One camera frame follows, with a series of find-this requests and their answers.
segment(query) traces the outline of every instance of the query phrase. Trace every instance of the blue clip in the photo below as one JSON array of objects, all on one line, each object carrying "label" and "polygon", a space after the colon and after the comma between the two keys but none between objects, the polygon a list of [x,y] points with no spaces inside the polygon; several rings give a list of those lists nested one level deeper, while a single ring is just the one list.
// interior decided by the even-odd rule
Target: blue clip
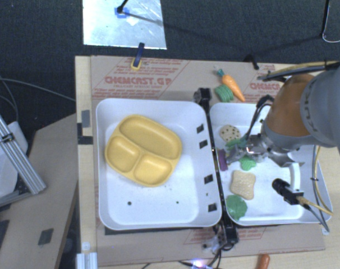
[{"label": "blue clip", "polygon": [[126,7],[123,8],[123,12],[121,12],[121,13],[118,13],[117,8],[114,8],[114,11],[115,11],[115,15],[120,19],[126,18],[127,17],[126,14],[129,13],[129,9],[126,8]]},{"label": "blue clip", "polygon": [[135,71],[140,69],[141,55],[143,54],[144,47],[145,47],[144,43],[139,43],[139,46],[137,47],[136,57],[131,62],[131,68]]}]

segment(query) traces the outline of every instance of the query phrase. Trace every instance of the metal sheet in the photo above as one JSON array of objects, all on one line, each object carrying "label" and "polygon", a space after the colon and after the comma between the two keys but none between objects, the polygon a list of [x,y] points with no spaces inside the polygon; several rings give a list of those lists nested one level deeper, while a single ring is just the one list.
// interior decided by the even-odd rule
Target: metal sheet
[{"label": "metal sheet", "polygon": [[116,8],[123,0],[83,0],[85,45],[166,49],[160,0],[129,0],[123,11]]}]

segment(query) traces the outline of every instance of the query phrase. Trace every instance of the white container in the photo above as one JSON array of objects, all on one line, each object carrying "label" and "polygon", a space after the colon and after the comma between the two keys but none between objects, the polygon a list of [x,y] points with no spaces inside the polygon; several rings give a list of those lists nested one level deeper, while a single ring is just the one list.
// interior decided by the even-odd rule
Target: white container
[{"label": "white container", "polygon": [[[249,129],[255,109],[255,104],[215,104],[210,110],[210,118],[216,148],[225,149],[226,142],[223,141],[219,135],[220,129],[229,124],[237,127],[243,136]],[[251,134],[255,135],[260,132],[261,123],[259,121],[265,119],[269,109],[270,107],[268,106],[264,107],[261,111],[258,121],[252,128]],[[289,168],[280,168],[271,159],[265,159],[262,163],[258,163],[256,167],[248,171],[256,176],[254,198],[246,201],[247,211],[245,216],[238,221],[234,220],[234,222],[242,226],[318,222],[317,218],[310,211],[305,210],[300,205],[292,206],[288,204],[283,200],[283,197],[272,188],[273,180],[281,178],[288,182],[293,189],[304,191],[304,196],[315,202],[313,182],[311,180],[313,146],[302,146],[299,151],[292,152],[289,156],[297,162]],[[220,172],[225,198],[233,194],[230,191],[230,184],[234,170],[242,170],[239,161],[232,163],[228,170]],[[320,167],[318,167],[318,179],[320,180],[318,185],[323,200],[329,208],[332,209]],[[324,217],[325,220],[330,219],[330,216],[327,214],[324,214]]]},{"label": "white container", "polygon": [[[17,122],[8,125],[23,152],[26,152],[28,144]],[[18,172],[12,162],[0,146],[0,198],[12,193],[17,183]]]},{"label": "white container", "polygon": [[[158,187],[137,184],[105,162],[104,150],[111,134],[122,119],[133,114],[164,125],[181,139],[180,160],[169,179]],[[96,122],[99,216],[105,226],[113,230],[207,227],[220,220],[208,125],[199,105],[187,101],[105,99],[97,106]],[[200,148],[201,142],[207,145]]]}]

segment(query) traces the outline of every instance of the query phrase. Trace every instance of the robotic hand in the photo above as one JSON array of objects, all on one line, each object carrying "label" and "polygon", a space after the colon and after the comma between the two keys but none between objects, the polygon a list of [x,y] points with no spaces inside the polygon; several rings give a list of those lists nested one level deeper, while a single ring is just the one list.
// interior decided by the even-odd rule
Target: robotic hand
[{"label": "robotic hand", "polygon": [[248,132],[242,139],[242,145],[231,150],[227,163],[249,155],[256,161],[268,156],[279,166],[289,166],[293,161],[288,153],[302,145],[337,146],[340,153],[340,66],[316,77],[300,74],[288,78],[263,121],[261,133]]}]

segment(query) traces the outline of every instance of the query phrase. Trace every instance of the yellow plate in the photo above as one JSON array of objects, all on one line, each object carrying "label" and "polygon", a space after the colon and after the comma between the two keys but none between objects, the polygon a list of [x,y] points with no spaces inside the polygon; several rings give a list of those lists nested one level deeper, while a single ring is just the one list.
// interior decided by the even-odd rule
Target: yellow plate
[{"label": "yellow plate", "polygon": [[155,187],[173,173],[181,151],[181,140],[174,132],[142,115],[129,115],[110,136],[105,159],[125,177]]}]

